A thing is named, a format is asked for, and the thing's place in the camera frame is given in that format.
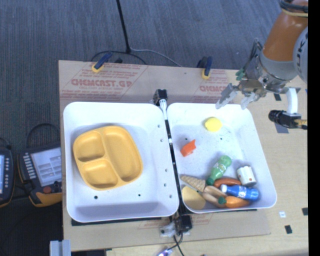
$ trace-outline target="white tray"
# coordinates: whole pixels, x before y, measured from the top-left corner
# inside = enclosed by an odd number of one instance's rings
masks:
[[[63,111],[66,207],[78,222],[99,222],[173,215],[179,207],[168,135],[162,111],[144,103],[73,102]],[[99,127],[128,130],[141,155],[143,170],[132,183],[109,190],[90,188],[73,155],[77,136]]]
[[[206,180],[219,157],[228,155],[232,164],[225,176],[237,178],[237,169],[249,165],[257,181],[254,188],[259,191],[259,199],[246,207],[217,208],[207,202],[202,210],[195,210],[186,205],[191,212],[201,214],[270,208],[276,203],[275,186],[248,109],[242,110],[237,104],[216,109],[214,104],[173,103],[167,108],[167,117],[179,176],[189,175]],[[204,127],[204,121],[210,117],[221,120],[223,126],[219,131],[211,132]],[[193,139],[196,149],[183,157],[181,148]],[[180,180],[180,188],[184,186],[188,185]]]

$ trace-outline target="gray carpet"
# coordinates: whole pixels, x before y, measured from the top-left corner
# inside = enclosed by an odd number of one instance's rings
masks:
[[[280,13],[278,0],[121,0],[132,54],[148,65],[197,66],[212,56],[214,69],[240,69],[255,38],[263,44]],[[126,51],[116,0],[2,0],[0,4],[0,137],[17,164],[30,129],[60,125],[58,60],[90,61],[101,51]],[[126,64],[141,59],[114,53]],[[48,127],[30,146],[58,140]],[[0,208],[0,256],[49,255],[63,239],[61,205],[34,207],[16,187]]]

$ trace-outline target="beige table surface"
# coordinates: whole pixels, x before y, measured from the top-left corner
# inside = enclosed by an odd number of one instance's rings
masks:
[[[152,99],[156,89],[167,90],[168,104],[215,103],[220,97],[221,86],[237,84],[236,70],[212,69],[210,80],[205,81],[198,68],[107,63],[104,73],[99,77],[90,73],[92,64],[59,61],[64,188],[63,110],[67,104],[74,101],[146,103]],[[99,80],[99,83],[95,83],[97,90],[102,89],[101,80],[104,80],[105,90],[99,93],[93,91],[94,84],[89,84],[89,89],[85,78]],[[111,86],[106,85],[108,81],[111,81]],[[301,88],[298,93],[298,112],[303,119],[307,119],[307,85],[296,77],[287,86]],[[233,103],[239,104],[242,98],[239,93]],[[302,129],[277,132],[268,114],[270,110],[287,110],[287,98],[281,95],[281,99],[276,101],[274,95],[268,93],[248,106],[277,192],[276,204],[257,211],[196,214],[192,217],[195,225],[180,245],[185,256],[309,254],[309,221],[308,215],[302,211],[308,208],[308,132]],[[65,240],[70,240],[74,252],[112,248],[107,252],[108,256],[156,256],[165,246],[174,245],[172,238],[160,238],[159,226],[167,223],[168,218],[163,218],[159,221],[73,226],[67,211],[66,190],[63,192],[63,234]],[[292,233],[287,233],[285,226],[290,226]],[[181,255],[177,247],[172,255]]]

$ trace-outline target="green bottle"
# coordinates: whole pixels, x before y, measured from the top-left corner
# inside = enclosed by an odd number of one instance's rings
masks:
[[[216,162],[212,167],[211,175],[206,180],[206,184],[209,186],[212,186],[216,179],[220,179],[224,175],[226,169],[231,165],[231,163],[232,163],[232,160],[229,156],[227,155],[221,156],[218,162]]]

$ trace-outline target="yellow divided plate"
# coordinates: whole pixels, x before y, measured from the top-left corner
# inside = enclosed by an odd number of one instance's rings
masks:
[[[135,141],[120,126],[105,126],[82,133],[73,143],[73,154],[81,177],[95,190],[131,183],[143,170]]]

